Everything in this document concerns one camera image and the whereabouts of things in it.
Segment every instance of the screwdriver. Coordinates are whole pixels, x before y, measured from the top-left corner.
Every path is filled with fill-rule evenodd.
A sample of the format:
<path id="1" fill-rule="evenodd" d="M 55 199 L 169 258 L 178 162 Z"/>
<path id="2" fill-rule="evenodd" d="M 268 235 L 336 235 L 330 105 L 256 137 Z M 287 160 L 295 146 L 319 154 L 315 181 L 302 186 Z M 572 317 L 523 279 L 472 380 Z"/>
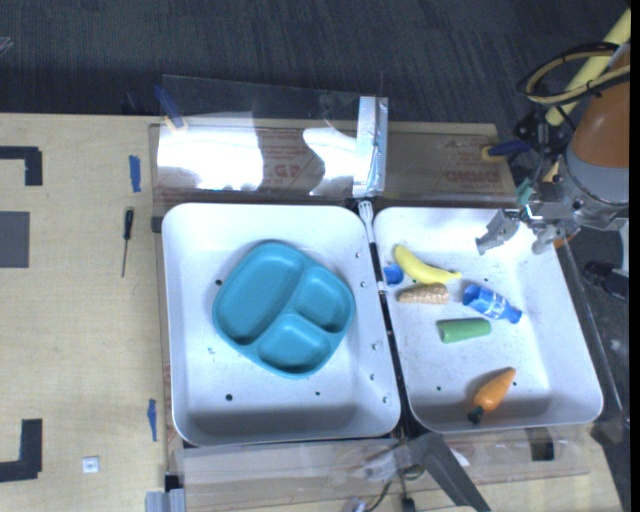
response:
<path id="1" fill-rule="evenodd" d="M 131 238 L 131 228 L 133 227 L 133 208 L 127 208 L 124 214 L 124 256 L 122 256 L 122 276 L 124 277 L 124 267 L 127 264 L 127 247 Z"/>

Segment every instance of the orange carrot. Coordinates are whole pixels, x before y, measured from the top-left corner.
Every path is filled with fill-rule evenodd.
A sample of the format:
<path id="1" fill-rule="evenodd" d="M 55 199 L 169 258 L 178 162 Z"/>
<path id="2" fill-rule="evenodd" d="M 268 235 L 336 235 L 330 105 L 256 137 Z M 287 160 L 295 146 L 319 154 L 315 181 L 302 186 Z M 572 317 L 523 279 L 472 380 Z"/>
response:
<path id="1" fill-rule="evenodd" d="M 509 368 L 482 386 L 473 397 L 473 409 L 469 411 L 467 419 L 477 425 L 485 412 L 495 411 L 504 400 L 515 376 L 516 371 Z"/>

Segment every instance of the gray square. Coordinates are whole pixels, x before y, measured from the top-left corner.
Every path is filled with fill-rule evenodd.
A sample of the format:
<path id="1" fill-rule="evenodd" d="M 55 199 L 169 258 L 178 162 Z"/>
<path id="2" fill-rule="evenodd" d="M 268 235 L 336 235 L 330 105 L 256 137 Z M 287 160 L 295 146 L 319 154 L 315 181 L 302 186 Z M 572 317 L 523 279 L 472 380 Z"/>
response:
<path id="1" fill-rule="evenodd" d="M 29 267 L 29 212 L 0 212 L 0 268 Z"/>

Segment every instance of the beige tabletop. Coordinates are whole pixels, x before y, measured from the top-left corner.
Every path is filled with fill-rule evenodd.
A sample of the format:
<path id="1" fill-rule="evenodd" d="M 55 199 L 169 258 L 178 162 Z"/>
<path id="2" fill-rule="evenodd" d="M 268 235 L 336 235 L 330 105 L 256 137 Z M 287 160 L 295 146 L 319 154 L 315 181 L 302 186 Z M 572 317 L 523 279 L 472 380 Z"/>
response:
<path id="1" fill-rule="evenodd" d="M 149 127 L 157 123 L 0 115 L 1 144 L 37 146 L 44 178 L 42 186 L 27 187 L 23 162 L 0 160 L 0 211 L 30 213 L 29 267 L 0 268 L 0 462 L 18 460 L 22 420 L 43 421 L 42 472 L 0 483 L 2 512 L 144 510 L 146 493 L 163 488 L 165 396 L 150 229 Z M 131 185 L 130 155 L 141 161 L 140 192 Z M 135 223 L 121 277 L 127 207 L 134 207 Z M 493 510 L 621 510 L 600 446 L 584 436 L 581 454 L 587 471 L 580 474 L 481 483 L 479 490 Z M 83 472 L 86 457 L 99 458 L 99 471 Z M 453 506 L 441 490 L 413 497 L 419 510 Z M 261 510 L 343 507 L 344 501 Z M 401 510 L 397 496 L 377 510 Z"/>

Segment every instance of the yellow banana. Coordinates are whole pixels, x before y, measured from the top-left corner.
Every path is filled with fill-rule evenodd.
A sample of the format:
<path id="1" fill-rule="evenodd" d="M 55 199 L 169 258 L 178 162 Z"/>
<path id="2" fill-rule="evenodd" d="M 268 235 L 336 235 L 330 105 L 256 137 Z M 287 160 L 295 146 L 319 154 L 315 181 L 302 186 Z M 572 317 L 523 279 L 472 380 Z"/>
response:
<path id="1" fill-rule="evenodd" d="M 427 265 L 403 245 L 396 245 L 394 256 L 405 274 L 424 284 L 445 284 L 450 279 L 460 279 L 462 277 L 460 272 L 447 272 Z"/>

